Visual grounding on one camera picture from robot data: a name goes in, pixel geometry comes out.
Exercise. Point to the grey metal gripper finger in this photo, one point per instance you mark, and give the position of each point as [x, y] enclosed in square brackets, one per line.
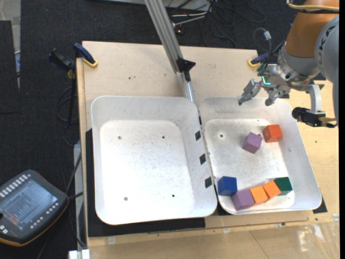
[249, 91]
[273, 96]

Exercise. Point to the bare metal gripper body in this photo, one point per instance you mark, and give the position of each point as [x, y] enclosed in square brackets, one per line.
[280, 80]

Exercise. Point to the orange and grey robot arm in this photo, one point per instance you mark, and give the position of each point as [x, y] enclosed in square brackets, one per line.
[307, 31]

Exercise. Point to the orange cube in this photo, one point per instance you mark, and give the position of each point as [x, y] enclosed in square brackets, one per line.
[272, 133]
[271, 189]
[258, 194]

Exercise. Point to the purple cube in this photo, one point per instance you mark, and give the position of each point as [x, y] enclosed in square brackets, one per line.
[242, 200]
[252, 143]

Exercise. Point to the white plastic tray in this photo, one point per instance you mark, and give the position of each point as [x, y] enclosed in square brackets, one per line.
[250, 169]
[145, 166]

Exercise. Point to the green cube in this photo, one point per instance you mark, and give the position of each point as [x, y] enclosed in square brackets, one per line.
[284, 185]

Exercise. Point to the blue cube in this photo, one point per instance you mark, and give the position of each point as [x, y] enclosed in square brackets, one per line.
[227, 185]

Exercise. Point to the pale wood board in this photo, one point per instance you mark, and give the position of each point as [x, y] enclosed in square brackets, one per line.
[129, 71]

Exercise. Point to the black cylinder on white bracket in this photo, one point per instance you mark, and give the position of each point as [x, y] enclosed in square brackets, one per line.
[310, 116]

